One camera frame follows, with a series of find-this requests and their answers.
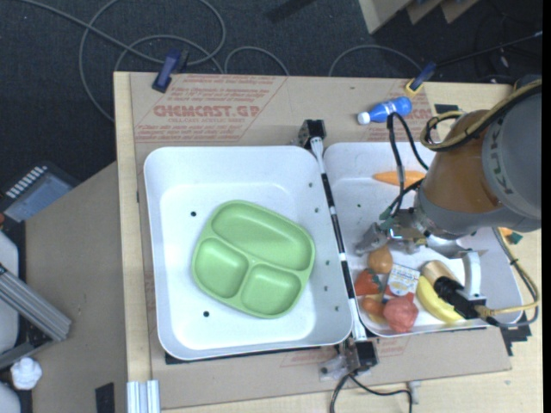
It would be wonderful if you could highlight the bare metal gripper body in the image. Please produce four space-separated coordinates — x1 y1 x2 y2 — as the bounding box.
386 207 462 258

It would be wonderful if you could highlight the orange toy onion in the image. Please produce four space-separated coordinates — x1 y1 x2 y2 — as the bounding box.
367 244 394 275

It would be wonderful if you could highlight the small white carton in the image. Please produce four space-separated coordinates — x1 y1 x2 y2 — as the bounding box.
386 263 421 297

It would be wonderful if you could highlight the thin black and white rod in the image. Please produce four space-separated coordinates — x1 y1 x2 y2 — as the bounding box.
310 137 367 342

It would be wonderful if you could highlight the brown toy bread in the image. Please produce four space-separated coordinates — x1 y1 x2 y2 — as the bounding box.
420 259 462 287

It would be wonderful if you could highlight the red toy strawberry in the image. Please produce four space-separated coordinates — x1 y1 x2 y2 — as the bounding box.
353 268 384 297

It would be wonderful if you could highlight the orange carrot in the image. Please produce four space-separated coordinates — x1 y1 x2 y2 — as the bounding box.
372 170 427 186

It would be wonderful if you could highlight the yellow banana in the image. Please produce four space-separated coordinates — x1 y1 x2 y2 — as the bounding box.
415 274 467 324

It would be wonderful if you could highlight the white plastic tray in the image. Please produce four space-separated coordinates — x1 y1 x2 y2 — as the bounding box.
142 145 355 362
322 141 526 339

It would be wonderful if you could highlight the orange toy food piece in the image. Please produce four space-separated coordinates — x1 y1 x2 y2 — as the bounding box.
360 294 387 318

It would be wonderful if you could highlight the red lumpy toy food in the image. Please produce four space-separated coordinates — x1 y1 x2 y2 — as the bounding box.
382 295 420 335

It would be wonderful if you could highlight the green divided plate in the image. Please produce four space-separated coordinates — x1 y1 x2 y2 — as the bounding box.
190 199 317 320

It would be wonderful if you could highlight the blue bottle with white cap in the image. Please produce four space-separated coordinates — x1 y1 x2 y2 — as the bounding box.
356 96 414 126

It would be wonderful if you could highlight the brown cardboard board red print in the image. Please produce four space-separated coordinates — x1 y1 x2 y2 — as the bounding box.
128 73 514 410

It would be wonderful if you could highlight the black cylinder on white bracket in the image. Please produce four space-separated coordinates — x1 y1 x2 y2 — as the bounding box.
432 249 490 320

